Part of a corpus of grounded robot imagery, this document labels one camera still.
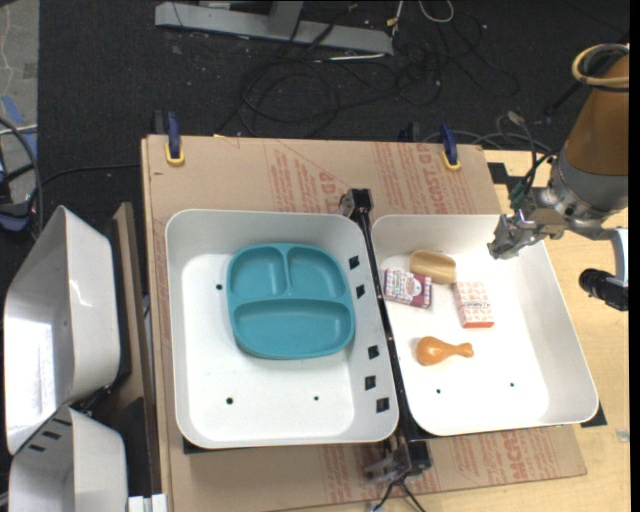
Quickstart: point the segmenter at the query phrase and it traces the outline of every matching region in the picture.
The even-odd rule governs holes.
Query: red and white box
[[[428,276],[400,268],[388,268],[384,272],[384,296],[394,302],[428,308],[431,304],[431,286],[432,280]]]
[[[451,286],[462,327],[491,327],[494,325],[491,302],[484,283],[481,281],[460,281]]]

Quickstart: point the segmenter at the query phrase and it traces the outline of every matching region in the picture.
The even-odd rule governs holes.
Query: candy bar wrapper
[[[388,268],[384,273],[384,296],[394,302],[428,308],[431,304],[431,278]]]
[[[491,303],[482,282],[461,281],[453,283],[451,286],[462,327],[491,327],[494,325]]]

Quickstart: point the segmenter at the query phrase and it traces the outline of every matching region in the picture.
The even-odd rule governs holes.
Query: cardboard sheet
[[[161,474],[175,512],[271,511],[375,501],[385,486],[363,469],[375,445],[249,448],[186,454],[175,419],[164,231],[192,208],[335,212],[349,188],[369,188],[373,217],[391,213],[500,213],[484,154],[459,146],[447,171],[439,144],[183,137],[185,163],[170,166],[166,137],[142,142],[143,185]],[[407,481],[417,494],[586,473],[572,427],[429,441],[433,468]]]

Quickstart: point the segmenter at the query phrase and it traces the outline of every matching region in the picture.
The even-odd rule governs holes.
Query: blue plate
[[[342,267],[305,244],[245,247],[227,271],[227,302],[238,345],[270,359],[307,359],[342,350],[355,313]]]

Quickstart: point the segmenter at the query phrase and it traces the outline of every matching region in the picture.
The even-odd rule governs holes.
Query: black floor
[[[40,12],[45,219],[62,204],[101,229],[132,202],[143,256],[139,148],[155,110],[175,111],[190,135],[394,141],[409,123],[424,139],[446,122],[476,134],[460,143],[495,133],[512,110],[540,149],[555,150],[588,94],[579,88],[549,115],[575,83],[573,59],[628,37],[630,18],[629,0],[457,0],[451,22],[435,23],[404,2],[394,57],[320,63],[344,52],[158,28],[158,3],[42,1]],[[449,13],[445,2],[422,4]],[[345,14],[348,5],[306,2],[303,17],[388,31],[398,3],[358,2]],[[499,128],[516,136],[485,147],[528,148],[518,127]],[[0,232],[3,297],[32,244],[28,233]]]

